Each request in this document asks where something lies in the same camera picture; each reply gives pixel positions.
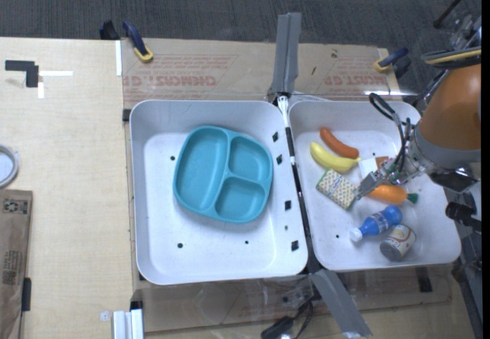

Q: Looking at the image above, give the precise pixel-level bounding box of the blue and white bottle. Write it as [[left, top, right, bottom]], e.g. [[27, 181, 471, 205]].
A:
[[348, 204, 403, 243]]

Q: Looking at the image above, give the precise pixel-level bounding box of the small white printed can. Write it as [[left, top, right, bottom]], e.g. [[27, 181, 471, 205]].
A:
[[379, 223, 417, 263]]

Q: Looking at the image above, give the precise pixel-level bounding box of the white square slice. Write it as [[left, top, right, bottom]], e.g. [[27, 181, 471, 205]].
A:
[[358, 157, 381, 180]]

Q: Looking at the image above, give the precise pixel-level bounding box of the clear tape roll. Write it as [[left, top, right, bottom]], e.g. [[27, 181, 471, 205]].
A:
[[0, 144, 20, 190]]

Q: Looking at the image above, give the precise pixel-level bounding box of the blue divided plate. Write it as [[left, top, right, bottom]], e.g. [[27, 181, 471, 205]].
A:
[[172, 125, 275, 225]]

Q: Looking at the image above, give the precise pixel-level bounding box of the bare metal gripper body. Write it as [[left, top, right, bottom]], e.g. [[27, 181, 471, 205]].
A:
[[381, 153, 427, 184]]

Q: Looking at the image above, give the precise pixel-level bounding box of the black cylinder on white bracket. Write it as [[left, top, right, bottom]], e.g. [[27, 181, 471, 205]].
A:
[[444, 180, 482, 232]]

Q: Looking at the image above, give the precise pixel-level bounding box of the orange carrot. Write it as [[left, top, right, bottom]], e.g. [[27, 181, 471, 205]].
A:
[[366, 184, 420, 205]]

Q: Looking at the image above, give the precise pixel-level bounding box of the brown paper bag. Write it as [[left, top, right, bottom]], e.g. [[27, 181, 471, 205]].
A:
[[0, 188, 34, 339]]

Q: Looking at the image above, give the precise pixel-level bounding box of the white plastic tray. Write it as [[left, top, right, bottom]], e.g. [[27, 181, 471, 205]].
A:
[[129, 99, 309, 286], [287, 99, 462, 273]]

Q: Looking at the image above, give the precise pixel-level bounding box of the yellow banana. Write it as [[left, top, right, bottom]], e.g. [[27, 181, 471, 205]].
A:
[[309, 141, 362, 174]]

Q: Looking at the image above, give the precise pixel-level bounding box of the brown cardboard board red print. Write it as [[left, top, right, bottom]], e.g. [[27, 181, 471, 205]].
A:
[[120, 37, 453, 334]]

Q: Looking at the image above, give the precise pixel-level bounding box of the orange sausage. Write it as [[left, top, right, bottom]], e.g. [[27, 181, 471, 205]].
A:
[[319, 126, 360, 160]]

